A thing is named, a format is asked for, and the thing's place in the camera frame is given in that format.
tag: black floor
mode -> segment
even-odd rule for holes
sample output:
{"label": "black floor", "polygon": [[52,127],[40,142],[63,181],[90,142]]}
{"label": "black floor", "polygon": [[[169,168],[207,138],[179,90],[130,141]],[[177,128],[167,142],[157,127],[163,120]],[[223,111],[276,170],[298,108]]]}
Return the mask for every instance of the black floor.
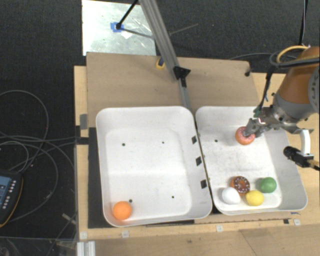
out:
{"label": "black floor", "polygon": [[[297,44],[304,1],[158,0],[158,4],[169,32],[198,23],[172,35],[178,56],[229,59],[249,53],[272,53]],[[75,136],[73,66],[85,65],[81,11],[80,0],[0,1],[0,94],[25,90],[39,97],[49,116],[47,139]],[[306,45],[319,45],[319,13],[320,2],[309,1],[303,40]],[[246,58],[256,72],[267,71],[267,59]],[[0,131],[44,136],[45,112],[29,94],[11,92],[1,96],[0,110]],[[73,141],[71,138],[54,143]],[[28,149],[33,156],[36,149]],[[62,149],[73,159],[72,144]],[[24,154],[21,146],[1,146],[0,169],[23,161]],[[74,170],[58,150],[50,151],[50,155],[59,172],[52,197],[34,213],[0,228],[0,236],[56,238],[68,224],[62,214],[75,214]],[[41,205],[51,195],[55,179],[50,158],[37,157],[24,174],[24,189],[12,219]],[[74,230],[70,224],[60,237],[71,238]]]}

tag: green ball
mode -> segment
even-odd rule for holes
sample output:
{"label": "green ball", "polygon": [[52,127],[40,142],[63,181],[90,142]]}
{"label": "green ball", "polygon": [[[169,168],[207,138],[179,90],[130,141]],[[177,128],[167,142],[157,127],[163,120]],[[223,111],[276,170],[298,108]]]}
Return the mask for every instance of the green ball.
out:
{"label": "green ball", "polygon": [[277,183],[274,178],[267,177],[260,182],[260,191],[262,193],[272,193],[276,188]]}

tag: white ball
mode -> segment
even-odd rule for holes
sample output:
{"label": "white ball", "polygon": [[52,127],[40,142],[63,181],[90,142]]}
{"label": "white ball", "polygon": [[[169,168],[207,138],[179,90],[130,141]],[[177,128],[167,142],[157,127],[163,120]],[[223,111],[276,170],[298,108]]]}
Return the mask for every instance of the white ball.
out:
{"label": "white ball", "polygon": [[241,201],[238,191],[233,187],[226,187],[222,190],[222,199],[228,205],[237,205]]}

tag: device screen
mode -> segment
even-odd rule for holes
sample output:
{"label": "device screen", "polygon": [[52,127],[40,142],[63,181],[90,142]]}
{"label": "device screen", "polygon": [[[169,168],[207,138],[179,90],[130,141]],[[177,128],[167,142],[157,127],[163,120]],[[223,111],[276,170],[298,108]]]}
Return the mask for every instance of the device screen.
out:
{"label": "device screen", "polygon": [[6,191],[11,182],[11,179],[8,177],[0,176],[0,206],[3,203],[3,200],[6,196]]}

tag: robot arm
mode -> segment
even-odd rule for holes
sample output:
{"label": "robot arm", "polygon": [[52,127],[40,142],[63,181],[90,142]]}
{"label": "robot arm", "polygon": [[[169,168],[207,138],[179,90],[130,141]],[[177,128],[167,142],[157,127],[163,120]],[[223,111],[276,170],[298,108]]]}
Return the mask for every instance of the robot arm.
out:
{"label": "robot arm", "polygon": [[[304,50],[297,60],[319,58],[319,47]],[[310,154],[309,133],[313,130],[300,129],[297,123],[313,113],[319,114],[319,64],[294,66],[288,70],[278,91],[273,94],[269,107],[257,107],[255,118],[250,118],[242,134],[244,137],[260,137],[264,132],[280,128],[291,134],[300,134],[302,149],[287,147],[285,156],[302,167],[317,167]]]}

